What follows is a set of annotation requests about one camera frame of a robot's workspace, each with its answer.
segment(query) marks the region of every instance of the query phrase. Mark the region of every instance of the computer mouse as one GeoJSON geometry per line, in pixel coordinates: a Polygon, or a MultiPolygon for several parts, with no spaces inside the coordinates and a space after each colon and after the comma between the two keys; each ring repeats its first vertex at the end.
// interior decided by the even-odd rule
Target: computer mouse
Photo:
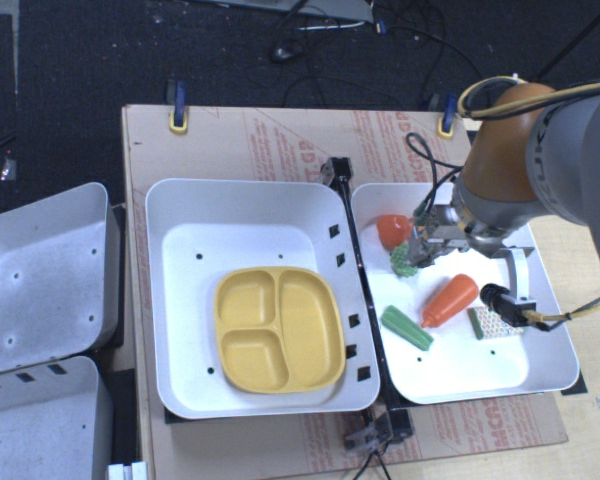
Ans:
{"type": "Polygon", "coordinates": [[[299,39],[285,37],[273,44],[269,52],[269,59],[274,64],[284,64],[302,57],[305,53],[304,46],[299,39]]]}

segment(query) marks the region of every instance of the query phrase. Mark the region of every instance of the yellow plate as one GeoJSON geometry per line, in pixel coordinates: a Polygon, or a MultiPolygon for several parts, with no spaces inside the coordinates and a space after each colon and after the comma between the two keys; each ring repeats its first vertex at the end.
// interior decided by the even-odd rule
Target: yellow plate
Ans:
{"type": "Polygon", "coordinates": [[[327,282],[290,267],[237,270],[216,289],[222,368],[238,388],[295,393],[333,384],[344,370],[340,312],[327,282]]]}

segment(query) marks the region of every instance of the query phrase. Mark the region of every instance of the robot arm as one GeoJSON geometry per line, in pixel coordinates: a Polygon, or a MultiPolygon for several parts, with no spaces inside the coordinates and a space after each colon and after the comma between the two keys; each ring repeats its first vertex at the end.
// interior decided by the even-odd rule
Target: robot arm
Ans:
{"type": "Polygon", "coordinates": [[[495,108],[516,110],[485,117],[450,204],[418,217],[412,266],[454,250],[498,257],[506,237],[549,214],[588,226],[600,257],[600,84],[560,97],[546,85],[515,83],[495,108]]]}

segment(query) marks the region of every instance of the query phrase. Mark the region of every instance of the table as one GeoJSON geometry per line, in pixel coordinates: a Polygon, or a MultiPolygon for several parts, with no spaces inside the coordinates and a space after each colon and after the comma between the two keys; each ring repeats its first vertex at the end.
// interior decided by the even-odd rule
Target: table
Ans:
{"type": "MultiPolygon", "coordinates": [[[[319,417],[309,423],[295,415],[165,423],[155,387],[144,196],[153,183],[167,177],[315,181],[329,156],[350,157],[357,184],[426,181],[426,163],[407,155],[400,137],[417,131],[430,142],[437,158],[461,163],[469,148],[463,122],[456,120],[454,137],[443,142],[435,137],[433,113],[190,107],[188,133],[177,136],[168,128],[169,111],[166,106],[148,105],[130,105],[122,111],[128,217],[126,310],[127,321],[133,322],[128,326],[133,336],[127,343],[134,344],[140,448],[150,478],[239,479],[291,473],[307,478],[306,473],[328,470],[328,463],[308,464],[307,456],[293,453],[307,425],[317,425],[322,421],[319,417]],[[271,445],[263,448],[267,440],[271,445]]],[[[600,295],[600,265],[587,229],[557,217],[538,219],[531,228],[563,311],[600,295]]],[[[557,426],[563,423],[564,428],[553,430],[563,432],[562,436],[548,439],[560,444],[411,460],[389,466],[392,478],[600,479],[600,311],[569,326],[588,393],[537,395],[546,397],[542,403],[549,409],[555,404],[561,415],[557,426]]],[[[358,463],[351,459],[345,464],[356,469],[358,463]]],[[[366,475],[381,478],[382,472],[366,475]]],[[[333,480],[353,473],[337,470],[314,476],[333,480]]]]}

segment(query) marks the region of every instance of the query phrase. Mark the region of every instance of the black floor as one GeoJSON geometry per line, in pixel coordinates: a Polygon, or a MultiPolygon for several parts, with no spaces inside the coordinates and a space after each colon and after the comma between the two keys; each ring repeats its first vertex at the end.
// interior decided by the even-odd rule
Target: black floor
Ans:
{"type": "Polygon", "coordinates": [[[120,110],[163,103],[171,78],[187,81],[191,105],[407,110],[494,75],[543,74],[556,88],[600,78],[600,22],[551,67],[600,0],[378,0],[374,10],[388,34],[303,32],[324,20],[198,2],[20,0],[17,95],[11,18],[0,16],[0,138],[16,132],[0,147],[0,213],[88,181],[121,202],[120,110]],[[306,55],[272,63],[272,44],[291,36],[306,55]],[[1,179],[5,160],[15,179],[1,179]]]}

